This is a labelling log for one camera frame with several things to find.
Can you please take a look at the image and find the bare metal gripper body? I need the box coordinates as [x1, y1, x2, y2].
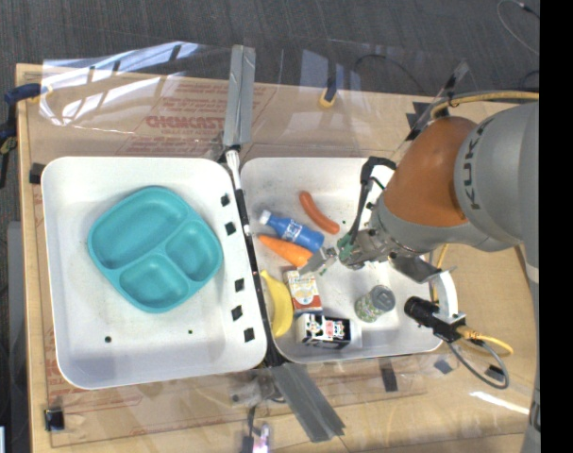
[335, 227, 396, 271]

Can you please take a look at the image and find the orange and white carton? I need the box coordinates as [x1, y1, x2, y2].
[282, 269, 325, 317]

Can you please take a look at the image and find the orange carrot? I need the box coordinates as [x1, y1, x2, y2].
[258, 234, 314, 268]

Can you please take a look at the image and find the blue bottle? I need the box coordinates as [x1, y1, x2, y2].
[259, 210, 326, 253]

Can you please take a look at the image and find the red sausage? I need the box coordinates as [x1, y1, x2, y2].
[298, 191, 341, 236]

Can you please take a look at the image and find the yellow banana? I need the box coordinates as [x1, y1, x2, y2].
[260, 269, 295, 339]

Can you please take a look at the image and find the clear jar grey lid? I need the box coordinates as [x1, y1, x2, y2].
[354, 284, 396, 324]

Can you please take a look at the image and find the black and white carton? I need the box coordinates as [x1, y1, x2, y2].
[295, 312, 353, 350]

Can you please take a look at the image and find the white plastic tray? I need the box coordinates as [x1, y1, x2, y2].
[40, 156, 268, 391]
[239, 157, 460, 365]

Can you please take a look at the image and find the blue divided plate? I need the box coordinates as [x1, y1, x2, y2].
[87, 185, 225, 314]

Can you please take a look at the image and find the brown cardboard board red print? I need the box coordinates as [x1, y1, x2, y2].
[19, 75, 540, 451]

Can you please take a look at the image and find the black cylinder on white bracket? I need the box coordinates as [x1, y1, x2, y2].
[388, 252, 467, 344]

